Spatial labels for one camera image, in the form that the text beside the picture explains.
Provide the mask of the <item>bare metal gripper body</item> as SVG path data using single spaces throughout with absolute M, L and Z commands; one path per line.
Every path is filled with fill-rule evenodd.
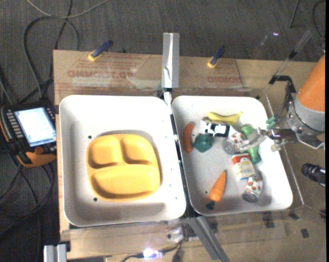
M 267 136 L 273 140 L 272 151 L 279 151 L 288 143 L 298 142 L 298 136 L 304 132 L 304 124 L 295 110 L 288 110 L 285 116 L 271 116 L 266 124 Z

